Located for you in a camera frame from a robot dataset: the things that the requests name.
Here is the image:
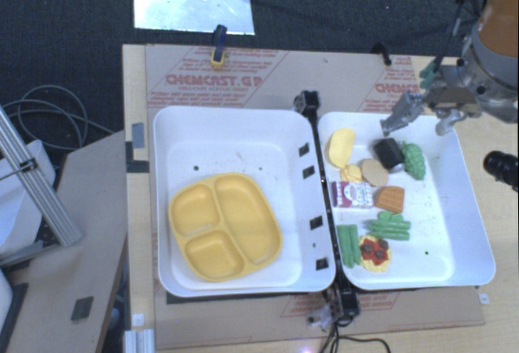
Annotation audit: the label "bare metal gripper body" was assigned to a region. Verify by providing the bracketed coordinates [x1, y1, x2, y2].
[423, 57, 519, 124]

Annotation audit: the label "green toy grapes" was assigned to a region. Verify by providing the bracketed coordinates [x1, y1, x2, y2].
[400, 140, 427, 182]

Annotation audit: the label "tan round biscuit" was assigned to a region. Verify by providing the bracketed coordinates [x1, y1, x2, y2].
[360, 157, 390, 187]

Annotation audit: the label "small yellow toy crisps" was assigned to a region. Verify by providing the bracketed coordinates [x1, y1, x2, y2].
[339, 164, 364, 183]

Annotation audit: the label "orange toy waffle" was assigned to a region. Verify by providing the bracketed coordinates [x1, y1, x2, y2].
[374, 185, 406, 214]

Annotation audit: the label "pink and white carton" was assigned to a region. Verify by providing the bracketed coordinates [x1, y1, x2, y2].
[330, 180, 375, 209]

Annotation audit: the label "white plastic tray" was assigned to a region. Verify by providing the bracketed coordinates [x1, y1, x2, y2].
[152, 105, 337, 299]
[316, 111, 497, 291]

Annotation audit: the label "thin black rod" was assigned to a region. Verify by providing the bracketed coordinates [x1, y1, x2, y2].
[306, 107, 350, 306]

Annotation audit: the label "green toy asparagus bundle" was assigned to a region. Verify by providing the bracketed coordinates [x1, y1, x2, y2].
[367, 210, 412, 242]

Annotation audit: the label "green toy beans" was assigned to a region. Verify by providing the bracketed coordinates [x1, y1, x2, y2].
[336, 223, 362, 269]

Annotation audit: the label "brown cardboard board red print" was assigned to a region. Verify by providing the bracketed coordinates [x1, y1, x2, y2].
[144, 43, 487, 351]

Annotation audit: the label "yellow spaghetti with meatballs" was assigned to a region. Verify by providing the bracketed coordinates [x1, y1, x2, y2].
[357, 234, 392, 275]

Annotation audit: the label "yellow divided plate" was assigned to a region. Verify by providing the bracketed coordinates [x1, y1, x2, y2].
[167, 171, 285, 284]

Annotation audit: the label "black cylinder on white bracket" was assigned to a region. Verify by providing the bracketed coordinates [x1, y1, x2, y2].
[483, 149, 519, 193]

